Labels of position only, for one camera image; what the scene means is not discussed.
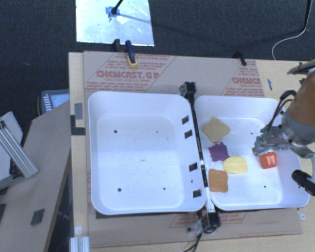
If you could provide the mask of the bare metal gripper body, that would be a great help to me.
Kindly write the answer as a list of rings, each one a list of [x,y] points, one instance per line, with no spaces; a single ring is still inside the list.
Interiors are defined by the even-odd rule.
[[[292,131],[284,129],[270,129],[259,137],[265,147],[275,146],[276,151],[291,150],[299,156],[309,156],[308,142],[298,137]]]

